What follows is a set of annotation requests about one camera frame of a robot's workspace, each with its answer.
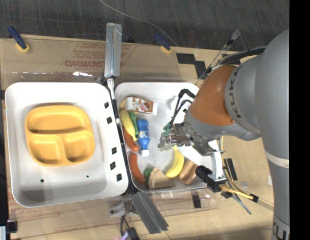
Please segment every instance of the toy sink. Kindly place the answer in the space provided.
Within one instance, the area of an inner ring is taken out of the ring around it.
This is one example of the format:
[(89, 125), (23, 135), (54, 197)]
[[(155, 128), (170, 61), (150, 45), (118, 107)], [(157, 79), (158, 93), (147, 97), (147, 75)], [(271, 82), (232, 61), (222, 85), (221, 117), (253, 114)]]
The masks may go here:
[(89, 116), (74, 105), (41, 106), (25, 120), (26, 142), (42, 166), (69, 166), (90, 159), (95, 151)]
[(41, 207), (120, 196), (128, 175), (109, 91), (18, 82), (5, 92), (14, 199)]

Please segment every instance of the yellow divided plate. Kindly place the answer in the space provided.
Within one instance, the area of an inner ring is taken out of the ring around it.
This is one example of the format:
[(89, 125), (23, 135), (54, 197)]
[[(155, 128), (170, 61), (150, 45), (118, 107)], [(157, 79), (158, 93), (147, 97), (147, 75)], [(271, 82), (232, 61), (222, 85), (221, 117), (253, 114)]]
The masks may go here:
[(27, 146), (42, 166), (79, 164), (95, 151), (90, 118), (74, 105), (50, 105), (32, 109), (26, 116)]

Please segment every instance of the white wire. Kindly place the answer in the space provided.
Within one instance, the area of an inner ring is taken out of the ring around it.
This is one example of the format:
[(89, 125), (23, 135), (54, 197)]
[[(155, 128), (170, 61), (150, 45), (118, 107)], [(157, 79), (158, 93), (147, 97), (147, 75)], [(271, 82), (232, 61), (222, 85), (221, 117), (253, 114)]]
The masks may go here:
[(119, 14), (122, 14), (122, 15), (124, 15), (124, 16), (126, 16), (126, 17), (132, 18), (132, 19), (134, 19), (134, 20), (141, 21), (141, 22), (144, 22), (144, 23), (147, 23), (147, 24), (152, 25), (153, 27), (155, 27), (156, 29), (158, 29), (159, 31), (161, 31), (166, 37), (168, 37), (168, 38), (174, 43), (174, 45), (179, 46), (168, 34), (165, 33), (164, 30), (162, 30), (160, 27), (156, 26), (155, 24), (153, 24), (153, 23), (151, 23), (151, 22), (149, 22), (149, 21), (140, 19), (140, 18), (136, 18), (136, 17), (131, 16), (131, 15), (128, 15), (128, 14), (126, 14), (126, 13), (124, 13), (124, 12), (121, 12), (121, 11), (119, 11), (119, 10), (117, 10), (117, 9), (115, 9), (115, 8), (113, 8), (113, 7), (111, 7), (110, 5), (108, 5), (107, 3), (105, 3), (103, 0), (98, 0), (98, 1), (100, 1), (103, 5), (105, 5), (106, 7), (112, 9), (113, 11), (115, 11), (115, 12), (117, 12), (117, 13), (119, 13)]

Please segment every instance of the white band on robot arm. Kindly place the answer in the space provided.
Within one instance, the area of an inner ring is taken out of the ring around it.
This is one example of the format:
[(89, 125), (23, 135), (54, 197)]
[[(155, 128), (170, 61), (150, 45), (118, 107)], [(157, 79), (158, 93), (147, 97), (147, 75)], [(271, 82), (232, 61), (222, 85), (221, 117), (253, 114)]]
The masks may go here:
[(290, 160), (276, 157), (268, 153), (266, 150), (264, 151), (265, 151), (267, 159), (271, 161), (273, 164), (283, 167), (283, 168), (290, 168)]

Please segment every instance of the black hole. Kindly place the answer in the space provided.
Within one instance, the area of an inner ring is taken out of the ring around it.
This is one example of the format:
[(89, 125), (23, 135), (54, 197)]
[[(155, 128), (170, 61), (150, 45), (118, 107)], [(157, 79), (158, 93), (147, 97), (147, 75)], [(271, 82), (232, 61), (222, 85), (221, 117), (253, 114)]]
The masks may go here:
[(119, 181), (122, 179), (122, 174), (117, 174), (117, 175), (116, 175), (116, 179), (117, 179), (117, 181), (119, 182)]
[(107, 123), (108, 123), (108, 124), (110, 124), (110, 123), (113, 121), (111, 117), (107, 117), (106, 120), (107, 120)]
[(112, 162), (109, 166), (110, 166), (110, 169), (113, 170), (116, 167), (116, 164), (115, 162)]

